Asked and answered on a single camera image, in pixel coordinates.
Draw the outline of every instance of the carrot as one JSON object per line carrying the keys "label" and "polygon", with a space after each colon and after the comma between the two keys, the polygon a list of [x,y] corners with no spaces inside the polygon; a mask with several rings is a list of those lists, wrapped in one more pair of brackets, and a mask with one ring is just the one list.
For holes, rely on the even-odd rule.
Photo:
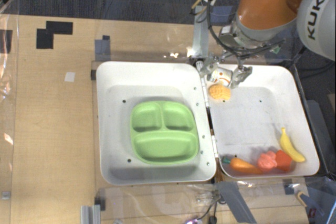
{"label": "carrot", "polygon": [[278,150],[278,152],[276,153],[275,161],[278,164],[277,166],[278,169],[283,170],[285,172],[288,172],[290,170],[290,164],[292,162],[292,158],[282,150]]}
{"label": "carrot", "polygon": [[262,171],[258,167],[237,157],[231,159],[230,167],[236,171],[246,174],[262,174]]}

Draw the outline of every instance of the black square marker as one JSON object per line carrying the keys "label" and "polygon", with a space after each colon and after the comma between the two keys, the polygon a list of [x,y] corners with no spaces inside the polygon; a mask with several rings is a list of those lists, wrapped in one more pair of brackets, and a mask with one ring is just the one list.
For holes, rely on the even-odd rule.
{"label": "black square marker", "polygon": [[49,33],[72,35],[73,23],[71,22],[52,22],[47,21],[47,30]]}
{"label": "black square marker", "polygon": [[36,48],[37,49],[53,49],[54,36],[48,33],[46,29],[37,29]]}

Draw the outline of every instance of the white tray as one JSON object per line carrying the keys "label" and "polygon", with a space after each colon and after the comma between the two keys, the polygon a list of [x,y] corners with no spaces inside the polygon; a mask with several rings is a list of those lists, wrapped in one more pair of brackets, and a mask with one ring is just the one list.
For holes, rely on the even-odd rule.
{"label": "white tray", "polygon": [[[220,65],[234,70],[234,65]],[[278,66],[253,66],[252,74],[231,92],[227,102],[209,97],[211,117],[221,157],[237,156],[252,164],[261,153],[281,149],[281,127],[286,128],[294,147],[306,161],[295,163],[291,172],[277,169],[251,175],[234,171],[228,164],[223,171],[233,178],[309,176],[319,169],[319,159],[292,74]]]}
{"label": "white tray", "polygon": [[[216,171],[209,123],[197,70],[180,63],[105,62],[97,70],[100,163],[114,185],[202,182]],[[172,166],[137,159],[130,138],[133,107],[145,101],[181,102],[194,114],[200,149]]]}

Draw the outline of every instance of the metal bracket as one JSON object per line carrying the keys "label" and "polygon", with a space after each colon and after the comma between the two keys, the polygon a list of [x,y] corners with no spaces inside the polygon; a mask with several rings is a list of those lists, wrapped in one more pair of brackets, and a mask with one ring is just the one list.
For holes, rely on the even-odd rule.
{"label": "metal bracket", "polygon": [[[196,13],[202,10],[201,6],[196,6]],[[206,12],[196,15],[194,22],[193,58],[206,58],[208,56],[208,23]]]}
{"label": "metal bracket", "polygon": [[82,206],[80,209],[81,224],[100,224],[100,205]]}
{"label": "metal bracket", "polygon": [[216,184],[220,196],[224,198],[232,214],[239,223],[257,223],[239,192],[236,182],[219,182]]}
{"label": "metal bracket", "polygon": [[217,144],[216,144],[216,137],[214,135],[212,135],[211,139],[212,139],[212,147],[214,148],[215,158],[219,158],[219,154],[218,154],[218,150],[217,150]]}

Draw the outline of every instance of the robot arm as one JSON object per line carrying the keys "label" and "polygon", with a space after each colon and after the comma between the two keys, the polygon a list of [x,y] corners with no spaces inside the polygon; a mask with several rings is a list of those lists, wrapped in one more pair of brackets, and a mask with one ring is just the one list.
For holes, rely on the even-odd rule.
{"label": "robot arm", "polygon": [[235,19],[219,36],[209,18],[214,1],[207,4],[210,32],[224,48],[223,56],[234,54],[238,60],[231,88],[252,73],[251,67],[243,66],[244,59],[280,46],[274,37],[295,24],[307,48],[335,61],[335,0],[240,0]]}

